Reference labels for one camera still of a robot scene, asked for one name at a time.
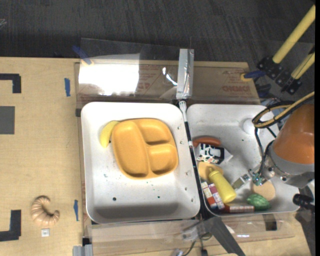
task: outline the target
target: gray square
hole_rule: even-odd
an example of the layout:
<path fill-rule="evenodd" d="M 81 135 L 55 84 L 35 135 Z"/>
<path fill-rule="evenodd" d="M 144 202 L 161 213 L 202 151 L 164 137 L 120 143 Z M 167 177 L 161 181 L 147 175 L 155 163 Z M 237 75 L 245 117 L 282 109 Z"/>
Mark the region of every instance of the gray square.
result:
<path fill-rule="evenodd" d="M 15 134 L 14 106 L 0 106 L 0 134 Z"/>

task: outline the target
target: wooden surface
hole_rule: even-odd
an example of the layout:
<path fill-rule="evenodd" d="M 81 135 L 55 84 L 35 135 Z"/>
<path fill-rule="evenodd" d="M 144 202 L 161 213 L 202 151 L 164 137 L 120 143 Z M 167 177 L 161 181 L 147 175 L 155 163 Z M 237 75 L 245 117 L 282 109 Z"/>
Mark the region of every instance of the wooden surface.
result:
<path fill-rule="evenodd" d="M 0 231 L 7 231 L 10 210 L 22 212 L 19 240 L 0 242 L 0 255 L 72 255 L 83 234 L 82 196 L 77 118 L 75 116 L 75 68 L 78 59 L 0 57 L 0 73 L 20 74 L 22 93 L 12 94 L 12 82 L 0 80 L 0 106 L 15 106 L 15 134 L 0 134 Z M 64 78 L 70 79 L 71 96 Z M 46 195 L 48 210 L 61 217 L 41 237 L 41 228 L 30 215 L 33 200 Z M 79 221 L 74 201 L 78 200 Z M 291 219 L 293 237 L 242 242 L 247 255 L 310 255 L 302 227 Z M 220 246 L 208 247 L 210 255 L 224 255 Z M 172 255 L 172 251 L 131 254 Z M 189 255 L 200 255 L 195 248 Z"/>

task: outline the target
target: orange plate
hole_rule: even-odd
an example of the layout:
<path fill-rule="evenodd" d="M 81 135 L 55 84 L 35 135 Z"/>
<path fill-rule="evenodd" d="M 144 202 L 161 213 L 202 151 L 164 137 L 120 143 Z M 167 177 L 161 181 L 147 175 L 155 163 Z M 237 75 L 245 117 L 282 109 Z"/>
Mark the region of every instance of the orange plate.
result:
<path fill-rule="evenodd" d="M 168 174 L 178 166 L 175 140 L 160 120 L 122 121 L 114 127 L 111 138 L 116 162 L 129 178 L 154 178 Z"/>

